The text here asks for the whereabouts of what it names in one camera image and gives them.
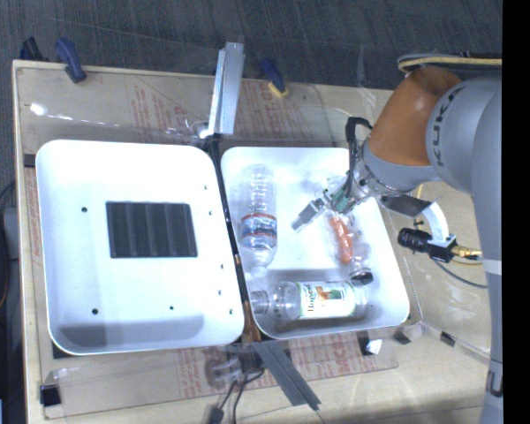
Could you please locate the black block with thin wires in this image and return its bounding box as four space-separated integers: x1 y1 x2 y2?
236 346 267 374

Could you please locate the clear bottle orange label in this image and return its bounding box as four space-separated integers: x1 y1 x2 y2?
323 208 375 287

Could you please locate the white plastic tray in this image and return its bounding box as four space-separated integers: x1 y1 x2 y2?
34 138 246 357
219 146 412 341

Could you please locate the black cylinder on white bracket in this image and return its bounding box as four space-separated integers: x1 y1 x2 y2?
397 199 459 264

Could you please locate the clear bottle blue red label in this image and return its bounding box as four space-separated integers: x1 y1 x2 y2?
238 163 279 280

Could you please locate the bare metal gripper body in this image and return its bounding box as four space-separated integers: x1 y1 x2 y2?
321 164 383 215

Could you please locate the black ribbed rectangular panel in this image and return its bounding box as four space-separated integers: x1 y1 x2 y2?
105 201 199 260

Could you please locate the brown cardboard board red print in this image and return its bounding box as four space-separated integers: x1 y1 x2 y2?
16 67 401 419

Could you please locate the clear bottle green white label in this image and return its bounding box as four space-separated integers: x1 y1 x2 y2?
248 279 370 322

